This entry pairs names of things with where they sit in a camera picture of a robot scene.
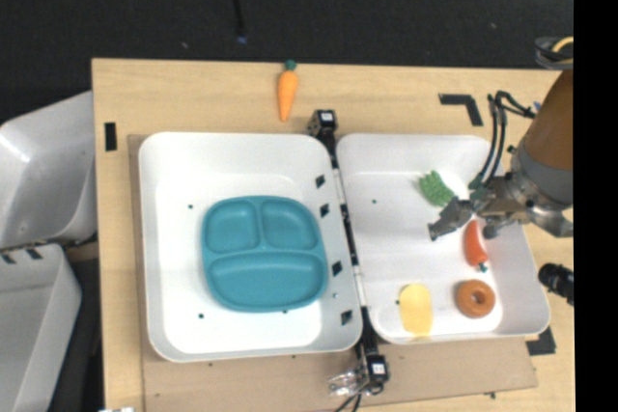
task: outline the toy donut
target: toy donut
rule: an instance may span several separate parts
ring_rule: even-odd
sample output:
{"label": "toy donut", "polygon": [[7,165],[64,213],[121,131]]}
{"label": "toy donut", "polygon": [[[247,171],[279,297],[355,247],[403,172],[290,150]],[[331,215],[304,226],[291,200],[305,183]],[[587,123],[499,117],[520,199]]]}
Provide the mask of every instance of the toy donut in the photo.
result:
{"label": "toy donut", "polygon": [[457,289],[457,306],[468,317],[486,316],[495,306],[495,293],[480,280],[463,282]]}

